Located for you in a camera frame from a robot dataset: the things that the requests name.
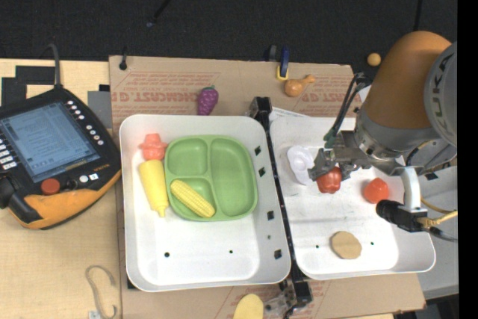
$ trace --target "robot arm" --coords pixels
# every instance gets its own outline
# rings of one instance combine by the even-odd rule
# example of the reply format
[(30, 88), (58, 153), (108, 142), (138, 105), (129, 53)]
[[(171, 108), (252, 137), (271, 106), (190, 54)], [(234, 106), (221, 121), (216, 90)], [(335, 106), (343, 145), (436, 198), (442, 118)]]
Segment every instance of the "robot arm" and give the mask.
[[(339, 130), (338, 118), (324, 137), (326, 148), (319, 151), (309, 177), (315, 180), (336, 164), (342, 179), (372, 166), (400, 176), (404, 203), (383, 200), (377, 214), (407, 231), (423, 230), (426, 209), (420, 207), (418, 175), (457, 153), (456, 61), (457, 42), (432, 32), (415, 31), (399, 39), (370, 86), (355, 129)], [(346, 112), (339, 113), (342, 119)]]

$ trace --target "screen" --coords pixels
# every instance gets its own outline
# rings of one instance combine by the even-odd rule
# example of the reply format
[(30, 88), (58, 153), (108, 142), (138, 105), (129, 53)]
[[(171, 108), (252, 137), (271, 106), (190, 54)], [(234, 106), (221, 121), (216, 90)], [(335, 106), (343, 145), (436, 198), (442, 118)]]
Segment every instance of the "screen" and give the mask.
[(100, 157), (61, 102), (1, 119), (0, 128), (34, 182)]

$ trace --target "green plate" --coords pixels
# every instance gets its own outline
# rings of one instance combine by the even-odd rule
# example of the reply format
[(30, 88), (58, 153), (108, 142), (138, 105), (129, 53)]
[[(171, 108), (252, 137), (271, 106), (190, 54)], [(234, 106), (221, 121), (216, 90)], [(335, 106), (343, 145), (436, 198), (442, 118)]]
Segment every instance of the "green plate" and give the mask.
[[(247, 148), (221, 135), (186, 136), (168, 144), (164, 157), (167, 193), (174, 212), (187, 220), (235, 220), (254, 210), (258, 201), (254, 166)], [(191, 211), (171, 194), (181, 179), (216, 209), (211, 218)]]

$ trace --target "black mat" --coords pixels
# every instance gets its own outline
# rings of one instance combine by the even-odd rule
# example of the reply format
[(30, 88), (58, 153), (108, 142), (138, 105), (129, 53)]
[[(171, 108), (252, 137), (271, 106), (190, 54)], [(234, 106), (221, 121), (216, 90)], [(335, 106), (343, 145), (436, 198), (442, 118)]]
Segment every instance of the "black mat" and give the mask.
[[(346, 63), (374, 76), (413, 30), (419, 0), (0, 0), (0, 56), (38, 58), (55, 43), (65, 60), (108, 55), (262, 60), (271, 44), (291, 61)], [(457, 0), (423, 0), (418, 29), (457, 39)]]

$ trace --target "emergency stop button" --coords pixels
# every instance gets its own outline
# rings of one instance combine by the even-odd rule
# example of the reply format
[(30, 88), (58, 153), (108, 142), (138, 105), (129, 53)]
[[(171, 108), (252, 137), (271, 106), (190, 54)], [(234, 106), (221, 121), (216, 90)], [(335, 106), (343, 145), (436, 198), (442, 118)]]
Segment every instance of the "emergency stop button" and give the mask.
[(41, 183), (40, 189), (46, 196), (51, 196), (60, 191), (60, 182), (57, 179), (45, 179)]

